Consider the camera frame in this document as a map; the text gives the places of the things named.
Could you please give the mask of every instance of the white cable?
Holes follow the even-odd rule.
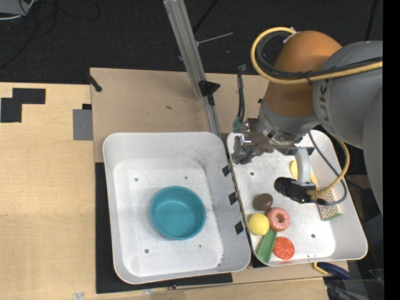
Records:
[[[32,0],[32,1],[29,3],[29,6],[27,7],[28,11],[31,9],[31,7],[33,6],[33,4],[34,4],[36,1],[37,1],[37,0]],[[0,21],[14,20],[14,19],[18,19],[18,18],[20,18],[20,17],[22,17],[21,14],[18,14],[18,15],[16,15],[16,16],[11,16],[11,17],[0,17]]]

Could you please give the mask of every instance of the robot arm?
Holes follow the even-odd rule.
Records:
[[[269,40],[286,38],[274,66],[263,57]],[[364,150],[366,169],[383,213],[383,42],[341,47],[316,31],[278,27],[265,31],[251,49],[252,65],[269,80],[259,116],[248,119],[235,141],[234,163],[278,150],[294,154],[313,127]]]

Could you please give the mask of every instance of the white tray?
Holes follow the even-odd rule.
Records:
[[[240,134],[231,133],[227,138],[230,154],[233,153],[235,136]],[[312,131],[312,136],[324,155],[340,172],[331,140],[319,131]],[[305,136],[298,146],[313,146],[313,144],[309,136]],[[289,166],[294,160],[294,156],[284,156],[274,151],[256,156],[248,164],[232,163],[247,228],[249,217],[253,213],[260,213],[254,209],[253,199],[261,193],[272,194],[274,198],[272,206],[284,208],[291,217],[289,228],[279,232],[277,236],[286,236],[293,242],[296,249],[294,256],[290,260],[282,260],[272,254],[269,262],[259,260],[268,266],[280,266],[363,258],[367,253],[368,244],[350,194],[340,204],[342,215],[322,221],[315,204],[300,204],[274,189],[274,182],[278,177],[293,178]],[[316,150],[310,156],[310,163],[320,188],[328,186],[336,178]],[[341,183],[335,186],[335,190],[337,196],[342,197],[344,189]],[[249,236],[252,252],[257,257],[256,253],[263,237],[251,233]]]
[[[210,132],[116,133],[103,144],[114,268],[140,284],[244,269],[251,250],[223,142]],[[167,186],[202,199],[207,218],[195,237],[173,241],[153,226],[150,203]]]

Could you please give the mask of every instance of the wooden table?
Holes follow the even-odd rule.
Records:
[[[99,146],[104,137],[121,128],[124,131],[148,131],[154,112],[162,110],[163,114],[158,117],[168,120],[168,115],[178,108],[177,103],[182,103],[183,112],[194,111],[199,119],[196,123],[190,122],[193,116],[187,114],[185,118],[189,122],[178,123],[175,119],[176,128],[202,131],[207,124],[200,114],[200,106],[196,111],[190,110],[196,108],[193,105],[184,105],[186,101],[192,101],[190,85],[187,93],[179,86],[189,81],[184,72],[93,69],[92,75],[103,87],[102,93],[91,95],[94,89],[88,85],[0,83],[0,98],[11,98],[13,88],[46,89],[45,104],[22,105],[21,122],[0,123],[1,299],[72,300],[74,293],[83,293],[85,300],[133,297],[328,299],[322,275],[310,264],[258,269],[249,266],[234,272],[233,283],[223,286],[96,294],[94,162],[103,159]],[[222,75],[213,76],[211,81],[218,82],[221,78],[231,84],[229,88],[221,87],[220,95],[216,96],[217,105],[221,103],[217,107],[221,129],[226,132],[237,106],[236,80],[234,76]],[[186,97],[168,97],[167,88],[159,89],[158,97],[151,96],[149,90],[154,88],[154,79],[171,85],[179,95],[183,92]],[[142,86],[139,92],[132,89],[134,81],[139,81]],[[255,92],[251,96],[249,92],[246,102],[261,98],[265,91],[265,85],[257,87],[257,81],[246,84],[245,80],[245,86],[252,83],[258,91],[264,90],[260,95]],[[114,112],[113,97],[119,99],[119,112],[124,113],[124,117],[115,120],[108,116],[105,119],[104,116]],[[76,141],[73,139],[73,110],[90,103],[93,105],[94,141]],[[124,105],[137,112],[132,116],[129,110],[124,111]],[[229,117],[223,117],[221,110]],[[249,109],[249,114],[254,114],[254,110]],[[154,125],[165,127],[158,122]],[[175,127],[165,128],[173,131]],[[338,264],[347,267],[345,261]]]

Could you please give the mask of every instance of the red tomato slice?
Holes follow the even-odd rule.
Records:
[[[293,257],[294,245],[292,241],[286,237],[277,237],[272,251],[278,258],[288,260]]]

